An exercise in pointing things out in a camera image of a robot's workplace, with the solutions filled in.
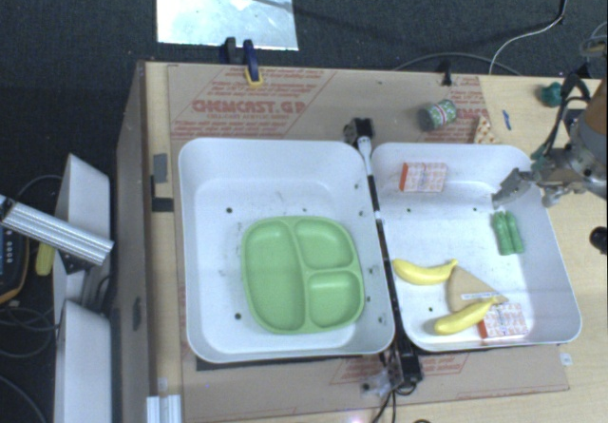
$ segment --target robotic hand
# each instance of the robotic hand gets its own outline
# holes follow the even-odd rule
[[[568,98],[577,87],[581,97]],[[492,195],[494,208],[519,198],[532,183],[544,190],[542,204],[550,207],[566,193],[590,191],[606,200],[606,79],[599,85],[593,98],[580,77],[573,73],[561,86],[561,104],[556,123],[547,140],[532,155],[535,160],[531,171],[511,171],[501,183],[498,193]],[[568,105],[574,100],[587,103],[576,119],[568,121]],[[562,119],[570,141],[564,148],[554,148]],[[591,234],[591,243],[606,254],[606,228],[598,227]]]

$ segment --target black and yellow device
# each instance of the black and yellow device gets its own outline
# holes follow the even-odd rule
[[[0,227],[0,304],[14,298],[23,288],[28,257],[25,238]]]

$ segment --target green plate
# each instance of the green plate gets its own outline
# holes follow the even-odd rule
[[[361,266],[351,236],[321,217],[257,221],[243,235],[241,272],[256,321],[277,334],[344,327],[361,315]]]

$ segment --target banana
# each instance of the banana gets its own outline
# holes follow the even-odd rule
[[[472,327],[482,321],[491,306],[497,303],[498,299],[492,297],[486,301],[468,305],[460,312],[441,317],[435,321],[435,333],[438,336],[451,336],[452,334],[462,332],[468,327]]]
[[[434,267],[421,267],[407,260],[394,260],[392,267],[397,276],[411,284],[438,284],[449,278],[457,260],[451,260],[448,264]]]

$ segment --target tin can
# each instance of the tin can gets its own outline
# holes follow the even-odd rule
[[[455,120],[456,105],[449,99],[418,110],[418,124],[424,131],[438,129]]]

